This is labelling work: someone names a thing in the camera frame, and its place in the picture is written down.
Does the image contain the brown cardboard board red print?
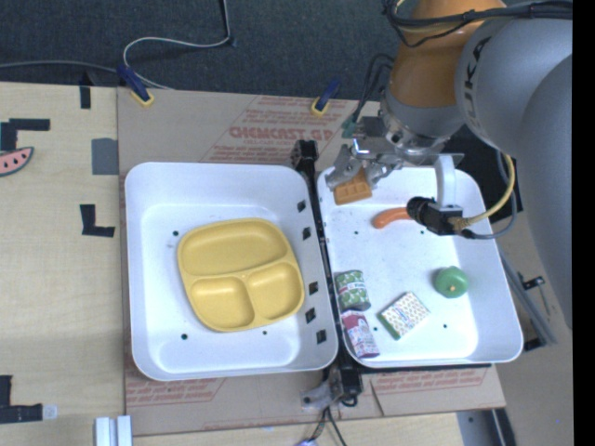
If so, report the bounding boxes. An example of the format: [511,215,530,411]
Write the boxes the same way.
[115,85,508,437]

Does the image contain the pink watermelon slice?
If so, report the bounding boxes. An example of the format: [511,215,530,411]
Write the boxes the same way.
[0,145,36,177]

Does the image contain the red and white can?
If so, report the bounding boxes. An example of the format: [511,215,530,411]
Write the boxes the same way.
[339,309,381,360]

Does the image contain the thin black rod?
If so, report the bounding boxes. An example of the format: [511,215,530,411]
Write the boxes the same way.
[302,155,350,372]

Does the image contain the black block with thin wires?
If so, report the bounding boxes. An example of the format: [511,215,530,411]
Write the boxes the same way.
[289,138,320,172]
[330,367,364,404]

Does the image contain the yellow and green carton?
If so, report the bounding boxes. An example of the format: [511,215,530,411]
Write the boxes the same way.
[376,291,432,342]

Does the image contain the orange carrot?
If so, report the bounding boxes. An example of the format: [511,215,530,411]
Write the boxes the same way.
[371,206,415,230]

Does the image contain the green can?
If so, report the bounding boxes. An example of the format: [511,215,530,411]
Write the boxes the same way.
[334,269,372,313]

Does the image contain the green apple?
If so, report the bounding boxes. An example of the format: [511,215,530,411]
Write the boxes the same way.
[433,265,469,300]

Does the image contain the yellow divided plate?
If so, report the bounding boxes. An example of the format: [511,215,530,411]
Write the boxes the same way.
[176,216,307,335]

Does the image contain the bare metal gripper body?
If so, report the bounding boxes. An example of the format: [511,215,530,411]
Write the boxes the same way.
[350,116,448,170]

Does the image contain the orange waffle biscuit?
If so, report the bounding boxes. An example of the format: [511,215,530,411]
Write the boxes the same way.
[333,168,374,206]

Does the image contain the black cylinder on white bracket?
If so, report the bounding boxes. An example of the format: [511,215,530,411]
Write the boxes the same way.
[405,154,465,237]

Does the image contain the white plastic tray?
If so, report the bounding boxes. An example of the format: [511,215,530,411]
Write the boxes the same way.
[315,163,525,370]
[124,161,339,383]

